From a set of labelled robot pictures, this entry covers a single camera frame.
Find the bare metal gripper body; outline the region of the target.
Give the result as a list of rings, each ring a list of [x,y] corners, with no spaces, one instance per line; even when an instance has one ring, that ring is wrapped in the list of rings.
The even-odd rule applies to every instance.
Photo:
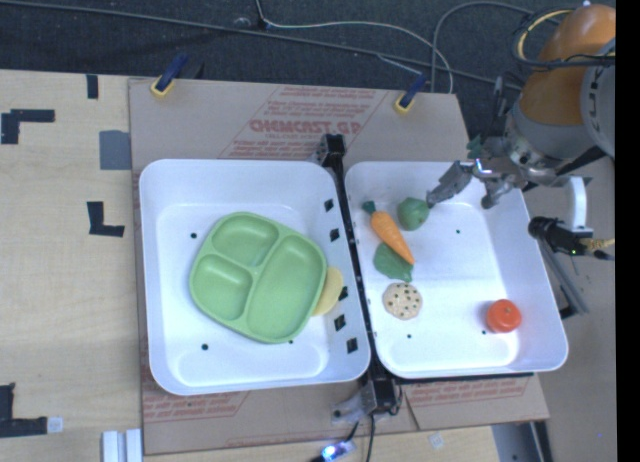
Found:
[[[522,137],[475,137],[470,141],[470,160],[475,177],[509,187],[552,186],[558,179],[558,163],[537,152]]]

